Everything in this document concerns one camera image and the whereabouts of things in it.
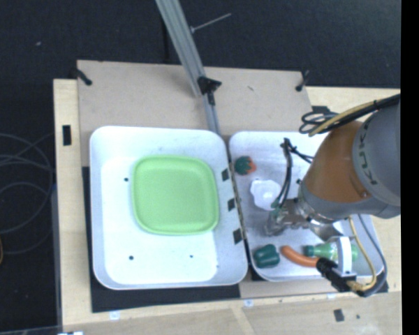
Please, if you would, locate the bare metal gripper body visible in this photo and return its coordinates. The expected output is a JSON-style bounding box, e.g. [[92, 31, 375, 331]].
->
[[273, 198, 344, 243]]

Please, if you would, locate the green toy bell pepper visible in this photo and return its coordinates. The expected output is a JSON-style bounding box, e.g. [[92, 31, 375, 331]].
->
[[253, 244, 280, 269]]

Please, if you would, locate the orange toy sausage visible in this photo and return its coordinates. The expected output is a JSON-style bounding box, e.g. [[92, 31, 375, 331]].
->
[[280, 245, 319, 268]]

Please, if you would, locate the clear plastic cup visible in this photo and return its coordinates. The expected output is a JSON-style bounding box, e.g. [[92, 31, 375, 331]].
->
[[249, 177, 282, 211]]

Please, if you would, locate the green plastic bottle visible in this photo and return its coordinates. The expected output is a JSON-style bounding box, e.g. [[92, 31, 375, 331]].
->
[[303, 242, 359, 262]]

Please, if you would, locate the green and orange toy vegetable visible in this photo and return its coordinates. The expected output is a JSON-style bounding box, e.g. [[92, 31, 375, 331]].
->
[[234, 156, 257, 176]]

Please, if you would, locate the white plastic tray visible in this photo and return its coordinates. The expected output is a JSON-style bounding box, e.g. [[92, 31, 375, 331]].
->
[[228, 131, 386, 283], [89, 125, 249, 290]]

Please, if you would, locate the green plate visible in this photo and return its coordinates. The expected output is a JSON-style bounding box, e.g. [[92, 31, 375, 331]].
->
[[131, 154, 220, 237]]

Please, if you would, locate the brown flat board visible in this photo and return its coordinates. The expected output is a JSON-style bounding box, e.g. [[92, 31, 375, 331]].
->
[[76, 60, 389, 299]]

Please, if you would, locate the black cylinder on white bracket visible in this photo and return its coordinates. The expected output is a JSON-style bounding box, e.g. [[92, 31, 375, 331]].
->
[[315, 236, 359, 292]]

